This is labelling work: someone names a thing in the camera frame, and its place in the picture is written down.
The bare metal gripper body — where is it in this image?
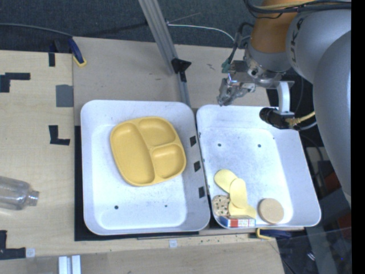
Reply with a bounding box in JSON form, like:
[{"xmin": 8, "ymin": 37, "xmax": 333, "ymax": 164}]
[{"xmin": 225, "ymin": 59, "xmax": 287, "ymax": 93}]

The white plastic tray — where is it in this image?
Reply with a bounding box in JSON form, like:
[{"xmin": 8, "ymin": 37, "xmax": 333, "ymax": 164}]
[
  {"xmin": 196, "ymin": 104, "xmax": 322, "ymax": 230},
  {"xmin": 80, "ymin": 99, "xmax": 212, "ymax": 236}
]

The pale yellow oval slice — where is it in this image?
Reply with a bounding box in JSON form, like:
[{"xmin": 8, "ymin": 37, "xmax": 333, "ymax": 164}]
[
  {"xmin": 229, "ymin": 178, "xmax": 249, "ymax": 209},
  {"xmin": 213, "ymin": 168, "xmax": 239, "ymax": 194},
  {"xmin": 228, "ymin": 200, "xmax": 257, "ymax": 220}
]

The pale wood board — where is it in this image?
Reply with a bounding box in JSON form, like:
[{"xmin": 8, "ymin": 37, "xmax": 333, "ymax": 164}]
[{"xmin": 72, "ymin": 35, "xmax": 306, "ymax": 252}]

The yellow divided plate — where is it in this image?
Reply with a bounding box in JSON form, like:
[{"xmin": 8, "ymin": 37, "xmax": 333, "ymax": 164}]
[{"xmin": 109, "ymin": 116, "xmax": 188, "ymax": 187}]

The chocolate chip biscuit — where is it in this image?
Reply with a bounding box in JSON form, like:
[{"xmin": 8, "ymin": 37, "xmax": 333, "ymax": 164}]
[{"xmin": 211, "ymin": 194, "xmax": 232, "ymax": 217}]

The tan round biscuit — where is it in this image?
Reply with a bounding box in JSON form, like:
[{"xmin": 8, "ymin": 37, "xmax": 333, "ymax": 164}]
[{"xmin": 257, "ymin": 198, "xmax": 285, "ymax": 225}]

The red white blue carton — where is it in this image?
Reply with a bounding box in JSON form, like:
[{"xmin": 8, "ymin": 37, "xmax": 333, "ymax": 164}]
[{"xmin": 218, "ymin": 215, "xmax": 257, "ymax": 229}]

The clear plastic bottle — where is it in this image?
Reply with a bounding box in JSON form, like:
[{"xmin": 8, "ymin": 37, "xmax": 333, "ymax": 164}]
[{"xmin": 0, "ymin": 175, "xmax": 40, "ymax": 211}]

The black cylinder on white bracket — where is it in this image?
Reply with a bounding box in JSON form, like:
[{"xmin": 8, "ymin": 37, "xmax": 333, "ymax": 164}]
[{"xmin": 259, "ymin": 80, "xmax": 296, "ymax": 130}]

